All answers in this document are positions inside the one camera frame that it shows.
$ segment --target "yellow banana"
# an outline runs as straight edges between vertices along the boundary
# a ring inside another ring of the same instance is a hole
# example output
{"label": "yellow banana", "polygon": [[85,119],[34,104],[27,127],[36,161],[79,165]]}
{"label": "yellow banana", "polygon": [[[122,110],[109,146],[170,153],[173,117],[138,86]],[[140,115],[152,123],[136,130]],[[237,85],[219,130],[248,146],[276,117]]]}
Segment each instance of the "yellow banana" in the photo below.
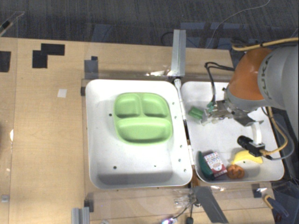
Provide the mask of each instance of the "yellow banana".
{"label": "yellow banana", "polygon": [[255,157],[251,155],[248,150],[243,150],[235,154],[235,158],[232,161],[232,164],[235,164],[236,162],[243,160],[251,160],[257,163],[263,163],[262,157]]}

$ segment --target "metal bracket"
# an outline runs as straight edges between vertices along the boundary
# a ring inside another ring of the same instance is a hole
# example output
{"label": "metal bracket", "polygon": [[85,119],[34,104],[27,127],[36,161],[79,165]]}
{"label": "metal bracket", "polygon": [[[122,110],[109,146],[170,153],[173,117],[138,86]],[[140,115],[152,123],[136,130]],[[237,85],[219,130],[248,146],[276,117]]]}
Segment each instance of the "metal bracket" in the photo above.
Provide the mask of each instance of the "metal bracket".
{"label": "metal bracket", "polygon": [[186,30],[174,30],[172,44],[171,70],[168,76],[185,76],[186,60]]}
{"label": "metal bracket", "polygon": [[89,207],[73,208],[71,210],[71,224],[90,224]]}

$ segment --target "green divided tray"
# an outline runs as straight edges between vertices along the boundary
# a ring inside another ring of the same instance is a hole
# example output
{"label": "green divided tray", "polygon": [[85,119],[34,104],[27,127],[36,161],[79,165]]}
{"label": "green divided tray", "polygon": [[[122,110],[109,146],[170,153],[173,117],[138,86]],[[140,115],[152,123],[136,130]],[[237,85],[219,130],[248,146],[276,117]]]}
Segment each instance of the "green divided tray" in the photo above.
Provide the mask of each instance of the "green divided tray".
{"label": "green divided tray", "polygon": [[117,136],[128,144],[157,144],[172,136],[166,100],[153,93],[123,93],[114,103]]}

